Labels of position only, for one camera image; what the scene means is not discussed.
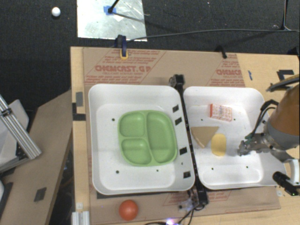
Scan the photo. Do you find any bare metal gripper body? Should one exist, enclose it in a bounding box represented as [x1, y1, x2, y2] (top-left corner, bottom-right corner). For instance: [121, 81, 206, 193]
[247, 133, 294, 164]

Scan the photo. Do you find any green divided plate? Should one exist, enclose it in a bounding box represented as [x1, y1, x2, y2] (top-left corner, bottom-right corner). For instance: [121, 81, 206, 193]
[117, 110, 178, 167]

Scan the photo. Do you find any white plastic tray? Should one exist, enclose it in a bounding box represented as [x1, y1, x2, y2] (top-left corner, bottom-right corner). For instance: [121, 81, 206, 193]
[183, 86, 288, 190]
[88, 83, 196, 195]

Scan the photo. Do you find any brown cardboard board red print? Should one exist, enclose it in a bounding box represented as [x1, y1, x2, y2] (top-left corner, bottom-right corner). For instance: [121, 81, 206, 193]
[82, 47, 282, 220]

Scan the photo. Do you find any brown triangular bread slice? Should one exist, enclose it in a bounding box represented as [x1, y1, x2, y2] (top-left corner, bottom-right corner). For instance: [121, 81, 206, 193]
[190, 126, 220, 149]

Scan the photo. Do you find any orange-red ball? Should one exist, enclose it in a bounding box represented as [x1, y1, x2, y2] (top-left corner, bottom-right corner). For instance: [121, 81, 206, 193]
[118, 199, 139, 221]

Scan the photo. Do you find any thin black rod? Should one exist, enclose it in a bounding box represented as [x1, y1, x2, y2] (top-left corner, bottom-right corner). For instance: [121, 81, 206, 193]
[176, 83, 205, 196]

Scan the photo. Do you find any black cylinder on white bracket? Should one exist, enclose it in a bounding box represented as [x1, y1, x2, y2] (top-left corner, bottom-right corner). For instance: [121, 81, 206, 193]
[272, 158, 300, 196]

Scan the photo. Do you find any red and white packet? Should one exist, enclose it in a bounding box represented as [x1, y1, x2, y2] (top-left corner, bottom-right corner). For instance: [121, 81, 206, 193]
[209, 103, 233, 122]

